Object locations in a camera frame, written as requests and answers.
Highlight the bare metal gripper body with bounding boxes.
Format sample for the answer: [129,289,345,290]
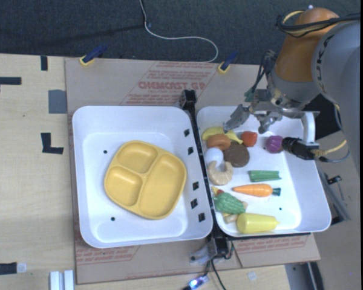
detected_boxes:
[248,88,305,123]

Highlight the orange doughnut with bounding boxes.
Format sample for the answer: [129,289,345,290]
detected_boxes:
[206,134,232,151]

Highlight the yellow banana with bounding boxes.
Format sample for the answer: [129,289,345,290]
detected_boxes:
[201,126,244,146]

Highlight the brown biscuit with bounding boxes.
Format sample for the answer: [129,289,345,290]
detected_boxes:
[223,143,250,168]

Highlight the white egg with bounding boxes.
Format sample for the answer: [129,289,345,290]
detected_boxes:
[204,147,224,165]

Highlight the orange carrot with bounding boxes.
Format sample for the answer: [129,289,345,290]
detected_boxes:
[232,183,282,198]

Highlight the white plastic tray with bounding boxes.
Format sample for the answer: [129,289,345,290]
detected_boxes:
[71,105,214,249]
[195,105,333,238]

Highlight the green grapes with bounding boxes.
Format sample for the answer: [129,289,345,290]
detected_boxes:
[213,192,246,215]

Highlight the yellow corn cob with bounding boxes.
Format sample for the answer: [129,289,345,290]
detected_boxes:
[236,212,281,234]

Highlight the beige mushroom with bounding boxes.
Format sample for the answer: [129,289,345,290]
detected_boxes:
[221,201,249,225]

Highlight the brown cardboard board red print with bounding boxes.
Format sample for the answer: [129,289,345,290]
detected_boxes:
[64,57,322,285]

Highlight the yellow divided plate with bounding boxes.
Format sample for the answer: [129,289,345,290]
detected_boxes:
[103,140,188,221]

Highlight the black cylinder on white bracket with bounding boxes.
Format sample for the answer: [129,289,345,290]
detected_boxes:
[281,109,321,161]

